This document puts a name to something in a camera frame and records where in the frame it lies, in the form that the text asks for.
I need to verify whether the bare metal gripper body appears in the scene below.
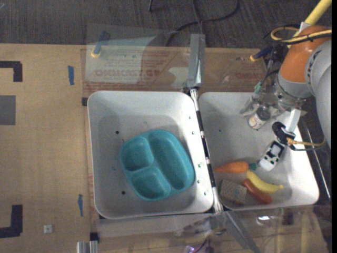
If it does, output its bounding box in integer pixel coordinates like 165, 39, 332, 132
252, 86, 300, 115

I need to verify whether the white and black carton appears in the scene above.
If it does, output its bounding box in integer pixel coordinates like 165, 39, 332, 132
257, 140, 286, 172

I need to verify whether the orange carrot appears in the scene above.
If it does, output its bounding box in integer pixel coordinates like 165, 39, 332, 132
214, 161, 257, 174

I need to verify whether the black cylinder on white bracket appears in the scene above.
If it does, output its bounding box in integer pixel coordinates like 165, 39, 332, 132
271, 108, 301, 145

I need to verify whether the white can with dark lid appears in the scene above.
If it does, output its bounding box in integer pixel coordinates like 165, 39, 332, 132
247, 106, 272, 130

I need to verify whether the white plastic tray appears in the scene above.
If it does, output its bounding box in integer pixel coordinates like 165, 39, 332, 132
197, 91, 320, 211
86, 90, 215, 220

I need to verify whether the red sausage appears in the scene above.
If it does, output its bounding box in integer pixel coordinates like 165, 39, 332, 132
242, 178, 273, 205

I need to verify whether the brown cardboard board red print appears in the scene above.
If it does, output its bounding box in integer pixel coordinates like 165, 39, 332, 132
80, 47, 270, 222

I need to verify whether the blue divided plate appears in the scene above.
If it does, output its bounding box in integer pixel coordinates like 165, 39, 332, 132
118, 129, 196, 202

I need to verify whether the yellow banana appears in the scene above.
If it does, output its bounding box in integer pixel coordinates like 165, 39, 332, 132
246, 170, 284, 194

